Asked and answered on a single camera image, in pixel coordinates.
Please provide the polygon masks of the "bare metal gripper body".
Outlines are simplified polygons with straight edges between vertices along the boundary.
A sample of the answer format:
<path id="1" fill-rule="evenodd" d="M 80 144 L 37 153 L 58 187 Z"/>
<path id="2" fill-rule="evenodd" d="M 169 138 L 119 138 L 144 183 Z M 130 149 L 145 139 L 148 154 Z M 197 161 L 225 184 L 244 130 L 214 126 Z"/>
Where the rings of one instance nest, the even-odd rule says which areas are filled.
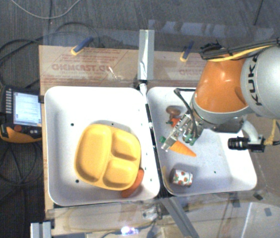
<path id="1" fill-rule="evenodd" d="M 191 118 L 189 112 L 182 115 L 178 122 L 175 123 L 173 129 L 173 136 L 178 139 L 179 137 L 185 143 L 195 143 L 203 132 L 203 126 L 195 117 Z"/>

